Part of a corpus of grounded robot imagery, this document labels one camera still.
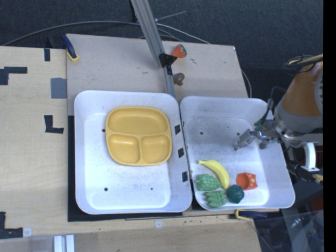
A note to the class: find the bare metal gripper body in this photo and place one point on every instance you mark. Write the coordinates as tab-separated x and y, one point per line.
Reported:
273	131

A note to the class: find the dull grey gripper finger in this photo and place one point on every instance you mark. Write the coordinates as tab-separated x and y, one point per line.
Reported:
245	139
264	144

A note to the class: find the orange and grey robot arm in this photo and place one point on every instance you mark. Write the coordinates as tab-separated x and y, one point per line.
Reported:
302	98

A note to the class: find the white plastic tray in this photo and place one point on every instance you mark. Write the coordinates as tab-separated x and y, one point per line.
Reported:
126	188
218	130

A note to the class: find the yellow banana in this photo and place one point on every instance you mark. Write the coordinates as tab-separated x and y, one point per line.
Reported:
219	170

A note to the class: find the red fries carton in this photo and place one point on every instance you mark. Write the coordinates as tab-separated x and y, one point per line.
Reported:
246	181

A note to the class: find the dark green broccoli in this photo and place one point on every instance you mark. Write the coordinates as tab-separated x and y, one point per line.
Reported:
235	194

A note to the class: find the green grapes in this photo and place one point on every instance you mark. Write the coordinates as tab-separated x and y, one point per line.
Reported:
216	199
207	182

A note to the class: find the brown mushroom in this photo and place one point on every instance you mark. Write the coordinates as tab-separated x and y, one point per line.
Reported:
179	78

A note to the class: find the yellow divided plate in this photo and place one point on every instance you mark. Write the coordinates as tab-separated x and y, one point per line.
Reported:
137	135

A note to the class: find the red strawberry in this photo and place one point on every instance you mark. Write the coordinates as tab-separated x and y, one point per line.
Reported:
179	51

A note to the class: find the black cylinder on white bracket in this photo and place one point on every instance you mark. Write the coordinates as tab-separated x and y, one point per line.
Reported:
310	153

